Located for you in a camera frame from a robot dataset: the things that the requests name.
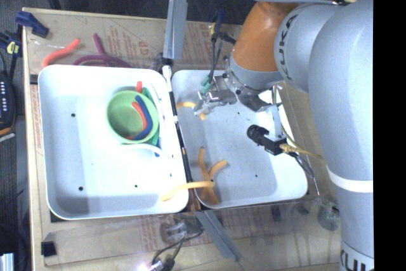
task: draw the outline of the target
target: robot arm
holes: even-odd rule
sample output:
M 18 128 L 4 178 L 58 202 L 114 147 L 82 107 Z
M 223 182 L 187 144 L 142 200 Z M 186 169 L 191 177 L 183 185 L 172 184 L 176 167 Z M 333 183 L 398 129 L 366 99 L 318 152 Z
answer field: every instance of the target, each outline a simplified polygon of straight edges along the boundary
M 373 0 L 258 2 L 195 108 L 239 101 L 259 112 L 270 104 L 258 95 L 283 80 L 309 94 L 340 210 L 342 271 L 374 269 L 372 36 Z

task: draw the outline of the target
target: white ring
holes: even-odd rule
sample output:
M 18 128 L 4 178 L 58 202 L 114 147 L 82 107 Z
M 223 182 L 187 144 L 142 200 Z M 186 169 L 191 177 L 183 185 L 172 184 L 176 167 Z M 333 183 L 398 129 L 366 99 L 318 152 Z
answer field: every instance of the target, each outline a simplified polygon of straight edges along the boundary
M 331 181 L 340 188 L 351 192 L 374 193 L 374 181 L 347 180 L 334 174 L 327 167 Z

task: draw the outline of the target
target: white tray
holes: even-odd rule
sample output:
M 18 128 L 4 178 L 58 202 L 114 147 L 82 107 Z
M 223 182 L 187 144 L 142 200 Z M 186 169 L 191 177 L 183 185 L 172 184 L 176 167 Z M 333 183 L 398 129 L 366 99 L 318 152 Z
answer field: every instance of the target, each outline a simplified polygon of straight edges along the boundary
M 195 102 L 197 92 L 202 88 L 200 82 L 208 73 L 203 70 L 175 73 L 172 87 L 176 103 Z M 285 154 L 273 156 L 247 136 L 247 129 L 252 124 L 272 130 L 269 111 L 255 113 L 237 102 L 216 107 L 205 121 L 196 117 L 192 109 L 182 107 L 178 109 L 178 119 L 194 181 L 204 180 L 198 164 L 201 147 L 205 148 L 207 170 L 220 160 L 228 162 L 228 166 L 214 176 L 214 192 L 219 203 L 200 200 L 207 207 L 218 209 L 262 204 L 305 195 L 307 179 L 295 159 Z
M 158 106 L 165 155 L 122 145 L 108 130 L 108 101 L 120 90 L 135 90 L 137 81 Z M 147 69 L 51 65 L 39 74 L 39 98 L 47 198 L 55 215 L 67 220 L 152 215 L 186 206 L 187 190 L 159 200 L 186 183 L 162 75 Z

